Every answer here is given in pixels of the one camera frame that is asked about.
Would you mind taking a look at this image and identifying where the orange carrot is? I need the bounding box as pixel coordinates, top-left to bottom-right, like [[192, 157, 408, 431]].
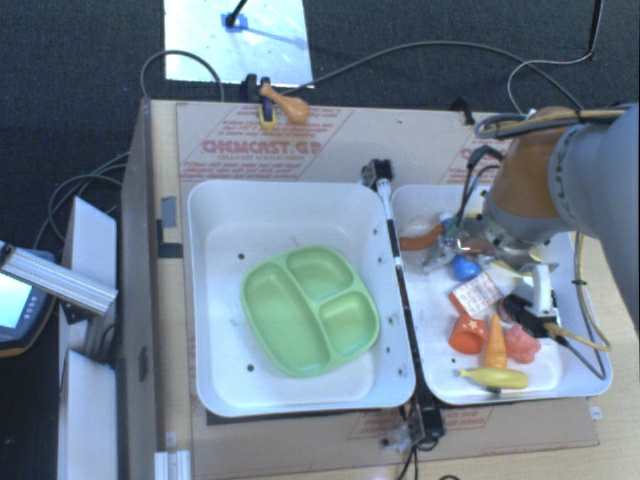
[[482, 313, 509, 371]]

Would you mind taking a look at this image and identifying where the black block with thin wires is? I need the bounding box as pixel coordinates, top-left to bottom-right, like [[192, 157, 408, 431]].
[[408, 401, 447, 442], [361, 158, 397, 187]]

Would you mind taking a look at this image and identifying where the orange can with star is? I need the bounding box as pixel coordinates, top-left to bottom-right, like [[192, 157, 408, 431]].
[[448, 314, 488, 356]]

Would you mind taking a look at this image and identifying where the green divided plate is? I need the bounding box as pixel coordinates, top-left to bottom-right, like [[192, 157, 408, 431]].
[[240, 244, 382, 379]]

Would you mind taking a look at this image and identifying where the red and white packet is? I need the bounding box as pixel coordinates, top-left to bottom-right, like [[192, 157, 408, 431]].
[[448, 271, 504, 318]]

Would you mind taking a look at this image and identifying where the orange sausage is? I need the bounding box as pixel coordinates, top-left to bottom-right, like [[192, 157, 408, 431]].
[[398, 224, 446, 252]]

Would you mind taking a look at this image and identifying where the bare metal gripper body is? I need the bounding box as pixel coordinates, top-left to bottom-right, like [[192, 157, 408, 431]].
[[437, 224, 503, 264]]

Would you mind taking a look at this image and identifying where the pink toy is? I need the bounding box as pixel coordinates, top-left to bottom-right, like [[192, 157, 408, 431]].
[[503, 323, 543, 366]]

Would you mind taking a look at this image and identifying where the thin black and white rod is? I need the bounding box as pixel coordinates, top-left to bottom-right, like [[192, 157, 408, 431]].
[[376, 177, 437, 419]]

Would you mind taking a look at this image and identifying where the black cylinder on white bracket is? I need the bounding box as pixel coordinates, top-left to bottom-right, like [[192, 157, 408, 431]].
[[501, 262, 562, 340]]

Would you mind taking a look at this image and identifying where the white plastic tray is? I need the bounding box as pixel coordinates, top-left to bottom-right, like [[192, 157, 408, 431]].
[[187, 178, 418, 419], [390, 183, 615, 407]]

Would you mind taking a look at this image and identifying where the brown cardboard board red print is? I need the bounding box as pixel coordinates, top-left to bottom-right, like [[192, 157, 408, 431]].
[[175, 101, 601, 475]]

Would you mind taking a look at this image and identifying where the blue toy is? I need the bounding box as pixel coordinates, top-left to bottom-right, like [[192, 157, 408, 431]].
[[451, 253, 482, 283]]

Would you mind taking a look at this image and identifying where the yellow banana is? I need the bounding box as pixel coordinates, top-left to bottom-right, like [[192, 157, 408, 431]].
[[459, 366, 531, 391]]

